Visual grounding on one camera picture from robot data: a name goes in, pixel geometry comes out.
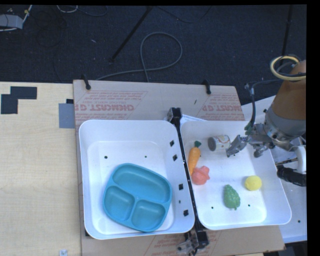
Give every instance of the toy carrot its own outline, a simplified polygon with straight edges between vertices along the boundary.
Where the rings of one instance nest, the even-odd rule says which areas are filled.
[[[194,168],[196,167],[198,160],[200,158],[201,151],[199,149],[201,145],[200,141],[194,142],[194,147],[190,149],[189,157],[188,157],[188,169],[190,175],[194,173]]]

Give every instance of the toy lemon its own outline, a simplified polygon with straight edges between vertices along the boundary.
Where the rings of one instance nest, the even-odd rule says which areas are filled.
[[[244,186],[250,190],[258,190],[262,186],[262,180],[259,176],[252,175],[245,179]]]

